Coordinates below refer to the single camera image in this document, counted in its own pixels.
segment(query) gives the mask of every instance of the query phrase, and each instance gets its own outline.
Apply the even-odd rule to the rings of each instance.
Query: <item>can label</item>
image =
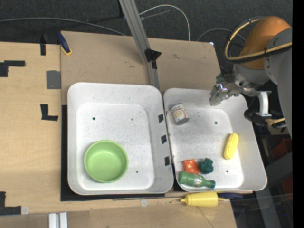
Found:
[[[170,110],[176,124],[182,124],[189,120],[183,104],[177,104],[171,107]]]
[[[195,174],[193,186],[199,188],[202,183],[202,179],[199,175]]]

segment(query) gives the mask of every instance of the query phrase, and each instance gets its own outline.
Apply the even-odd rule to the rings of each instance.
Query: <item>white tray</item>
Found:
[[[76,83],[68,91],[68,183],[81,195],[165,193],[173,172],[162,95],[149,85]],[[89,177],[83,158],[99,140],[121,144],[126,174],[113,183]]]
[[[242,95],[223,100],[210,106],[209,90],[168,89],[164,106],[176,176],[183,170],[182,162],[213,160],[214,171],[203,175],[216,182],[215,190],[262,190],[267,184],[252,123],[245,119],[247,104]],[[170,108],[182,103],[189,121],[176,125]],[[239,135],[238,148],[232,160],[223,158],[223,151],[230,133]],[[180,184],[188,192],[209,190]]]

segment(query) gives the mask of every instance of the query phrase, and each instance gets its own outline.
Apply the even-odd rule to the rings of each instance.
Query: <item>orange robot part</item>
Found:
[[[257,23],[249,34],[240,56],[250,55],[256,52],[264,51],[270,40],[281,31],[291,26],[283,19],[276,16],[265,17]],[[264,69],[263,59],[257,59],[251,62],[241,64],[250,69]]]

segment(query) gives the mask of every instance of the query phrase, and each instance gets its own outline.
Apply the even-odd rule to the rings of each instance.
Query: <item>black tape marking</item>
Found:
[[[158,115],[158,122],[161,123],[163,121],[163,114]]]
[[[48,105],[47,104],[41,104],[41,113],[42,113],[42,120],[48,120],[48,121],[57,121],[58,116],[49,116],[48,115]]]
[[[0,207],[0,216],[1,215],[20,215],[21,206],[17,207]]]
[[[0,192],[0,207],[4,207],[5,203],[5,192]]]
[[[0,63],[0,77],[7,77],[9,74],[9,66],[11,67],[24,67],[25,61],[4,61]]]
[[[169,156],[165,157],[165,166],[170,164],[170,158]]]
[[[21,206],[5,207],[5,192],[0,192],[0,216],[1,215],[19,215]]]
[[[4,64],[6,66],[11,66],[11,67],[25,67],[25,61],[12,61],[12,60],[5,60]]]
[[[47,54],[46,45],[40,44],[40,55],[45,56]]]
[[[166,142],[167,142],[167,136],[164,135],[164,136],[161,137],[161,143],[164,144]]]
[[[9,67],[4,63],[0,63],[0,77],[7,77],[9,72]]]
[[[43,33],[40,37],[40,44],[49,44],[48,35]]]

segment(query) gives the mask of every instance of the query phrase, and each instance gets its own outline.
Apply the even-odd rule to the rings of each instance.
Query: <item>wire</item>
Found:
[[[202,38],[204,35],[206,35],[206,34],[208,34],[208,33],[210,33],[210,32],[213,32],[213,31],[218,31],[218,30],[222,30],[222,31],[227,31],[227,32],[232,32],[230,29],[227,29],[227,28],[213,28],[213,29],[210,29],[210,30],[207,30],[206,32],[204,32],[203,34],[201,34],[200,36],[199,36],[199,38],[196,40],[196,41],[199,41],[200,40],[200,38]],[[242,37],[241,35],[239,35],[239,34],[236,34],[238,37],[240,37],[243,41],[245,41],[246,42],[246,39],[244,38],[244,37]]]
[[[266,49],[264,51],[260,51],[260,52],[256,52],[253,54],[249,54],[249,55],[244,55],[244,56],[238,56],[238,57],[230,57],[228,55],[228,48],[229,45],[232,41],[232,39],[236,36],[236,34],[245,26],[260,21],[262,20],[264,17],[254,17],[251,19],[247,19],[245,21],[243,21],[232,33],[231,36],[229,36],[227,43],[226,43],[226,47],[225,47],[225,58],[230,61],[230,62],[234,62],[234,63],[244,63],[244,62],[249,62],[249,61],[253,61],[259,58],[263,58],[263,57],[267,57],[269,55],[278,53],[278,52],[282,52],[282,51],[286,51],[289,50],[292,47],[292,42],[277,46],[277,47],[273,47],[270,49]]]
[[[142,20],[144,20],[144,19],[148,19],[148,18],[151,18],[151,17],[157,16],[157,15],[161,15],[161,14],[163,14],[163,13],[168,13],[168,12],[170,12],[170,10],[166,10],[166,11],[164,11],[164,12],[160,12],[160,13],[152,14],[152,15],[149,15],[149,16],[147,16],[147,17],[141,17],[141,19],[142,19]]]
[[[74,19],[61,19],[61,18],[37,17],[37,18],[4,19],[4,20],[0,20],[0,23],[14,22],[14,21],[25,21],[25,20],[57,20],[57,21],[66,21],[66,22],[84,24],[84,25],[89,25],[89,26],[93,26],[93,27],[105,29],[105,30],[108,30],[108,31],[113,32],[113,33],[115,33],[115,34],[118,34],[118,35],[121,35],[121,36],[125,36],[125,34],[119,32],[119,31],[116,31],[116,30],[114,30],[114,29],[107,28],[107,27],[100,26],[100,25],[96,25],[96,24],[86,23],[86,22],[82,22],[82,21],[74,20]]]
[[[158,6],[155,6],[155,7],[153,7],[153,8],[147,9],[146,11],[141,12],[139,15],[142,15],[142,14],[144,14],[144,13],[147,13],[147,12],[149,12],[149,11],[151,11],[151,10],[153,10],[153,9],[159,8],[159,7],[171,7],[171,8],[175,8],[175,9],[177,9],[179,12],[181,12],[181,13],[183,14],[183,16],[185,17],[186,22],[187,22],[187,27],[188,27],[188,40],[190,41],[190,25],[189,25],[188,18],[187,18],[187,16],[186,16],[186,14],[185,14],[181,9],[179,9],[179,8],[173,6],[173,5],[170,5],[170,4],[162,4],[162,5],[158,5]]]

